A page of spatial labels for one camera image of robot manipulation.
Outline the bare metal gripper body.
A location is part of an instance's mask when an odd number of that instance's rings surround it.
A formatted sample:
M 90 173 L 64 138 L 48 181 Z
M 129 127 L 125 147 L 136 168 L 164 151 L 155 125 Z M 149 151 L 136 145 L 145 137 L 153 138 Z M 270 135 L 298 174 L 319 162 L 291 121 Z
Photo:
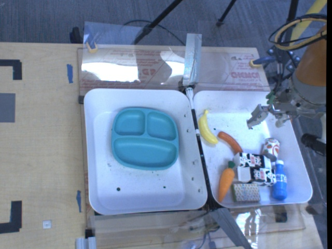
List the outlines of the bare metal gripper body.
M 311 102 L 295 88 L 286 87 L 269 93 L 269 112 L 276 119 L 321 118 L 326 113 L 326 105 Z

